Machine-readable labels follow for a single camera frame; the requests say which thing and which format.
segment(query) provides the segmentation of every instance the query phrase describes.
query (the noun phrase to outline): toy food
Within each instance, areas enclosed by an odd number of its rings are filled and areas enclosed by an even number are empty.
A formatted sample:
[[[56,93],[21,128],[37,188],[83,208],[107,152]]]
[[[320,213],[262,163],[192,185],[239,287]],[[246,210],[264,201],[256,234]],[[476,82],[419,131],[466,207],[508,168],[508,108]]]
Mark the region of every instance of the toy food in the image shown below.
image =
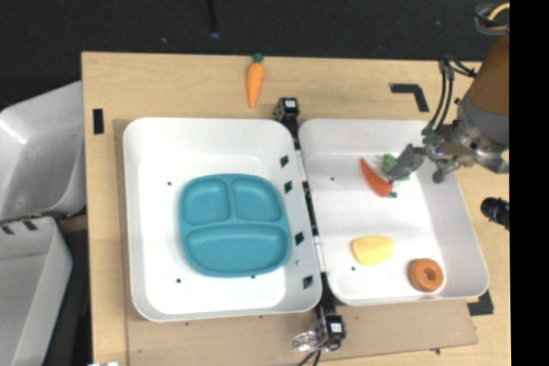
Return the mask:
[[[352,242],[354,256],[364,266],[374,266],[393,255],[395,243],[382,235],[366,235]]]
[[[408,269],[408,277],[413,287],[419,291],[432,292],[440,288],[444,281],[443,269],[430,258],[415,260]]]
[[[368,184],[370,184],[374,192],[380,197],[389,196],[391,191],[393,190],[393,185],[384,178],[378,176],[378,174],[376,174],[376,172],[374,172],[374,170],[370,168],[368,163],[363,158],[360,158],[359,162],[360,169],[362,170],[366,181],[368,182]]]
[[[265,68],[261,64],[263,56],[260,53],[254,54],[254,62],[248,68],[246,76],[246,89],[248,91],[248,106],[254,108],[259,99],[259,93],[263,80],[265,79]]]

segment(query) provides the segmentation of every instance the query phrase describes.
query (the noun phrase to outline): orange carrot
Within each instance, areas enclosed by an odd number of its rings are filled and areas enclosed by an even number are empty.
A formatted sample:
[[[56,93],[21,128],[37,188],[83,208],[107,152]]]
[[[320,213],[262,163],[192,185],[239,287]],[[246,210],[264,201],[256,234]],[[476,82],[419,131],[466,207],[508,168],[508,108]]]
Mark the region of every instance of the orange carrot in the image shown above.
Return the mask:
[[[366,181],[377,195],[380,197],[387,197],[391,193],[393,185],[384,178],[378,176],[362,158],[360,158],[360,169],[362,170]]]
[[[265,68],[261,64],[262,60],[263,55],[260,53],[254,54],[254,63],[248,68],[246,88],[248,90],[248,105],[250,108],[254,108],[257,105],[259,92],[261,92],[261,86],[265,78]]]

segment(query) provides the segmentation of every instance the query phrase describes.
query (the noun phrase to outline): blue divided plate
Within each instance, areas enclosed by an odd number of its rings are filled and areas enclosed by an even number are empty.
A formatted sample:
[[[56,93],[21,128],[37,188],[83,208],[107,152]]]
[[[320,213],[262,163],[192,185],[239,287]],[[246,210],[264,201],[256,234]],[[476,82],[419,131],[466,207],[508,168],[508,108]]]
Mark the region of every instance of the blue divided plate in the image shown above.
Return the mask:
[[[179,199],[187,260],[211,276],[274,271],[290,255],[284,202],[275,186],[247,174],[216,174],[190,181]]]

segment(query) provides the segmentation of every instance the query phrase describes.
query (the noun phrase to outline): white tray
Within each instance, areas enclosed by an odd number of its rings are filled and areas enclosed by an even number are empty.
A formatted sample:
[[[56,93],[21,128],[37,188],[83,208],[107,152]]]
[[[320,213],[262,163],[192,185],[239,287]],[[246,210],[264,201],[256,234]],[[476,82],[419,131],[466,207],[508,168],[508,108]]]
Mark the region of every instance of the white tray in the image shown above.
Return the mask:
[[[360,157],[380,171],[385,153],[397,157],[408,143],[421,145],[424,127],[421,121],[317,119],[300,128],[329,285],[343,303],[477,297],[488,286],[454,174],[434,183],[436,167],[427,160],[409,181],[395,182],[396,198],[376,195],[362,175]],[[365,235],[390,237],[393,256],[376,266],[359,264],[351,242]],[[407,278],[410,261],[424,257],[438,261],[445,273],[435,293],[415,290]]]
[[[298,312],[317,304],[320,274],[286,128],[269,120],[143,118],[128,125],[123,143],[131,296],[142,315],[176,321]],[[280,191],[293,242],[283,267],[255,278],[219,278],[185,260],[178,198],[190,180],[222,173],[263,177]],[[303,240],[296,244],[299,233]]]
[[[44,362],[72,269],[51,217],[0,230],[0,364]]]
[[[0,112],[0,219],[77,213],[85,181],[81,81]]]

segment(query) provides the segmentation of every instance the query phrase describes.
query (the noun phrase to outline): orange donut toy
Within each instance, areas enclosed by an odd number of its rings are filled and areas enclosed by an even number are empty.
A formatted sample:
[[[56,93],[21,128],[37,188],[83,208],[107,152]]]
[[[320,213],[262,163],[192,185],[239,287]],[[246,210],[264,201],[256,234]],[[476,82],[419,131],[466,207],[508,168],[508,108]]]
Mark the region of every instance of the orange donut toy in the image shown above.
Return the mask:
[[[444,281],[443,269],[429,258],[412,262],[408,269],[408,277],[415,289],[425,292],[437,290]]]

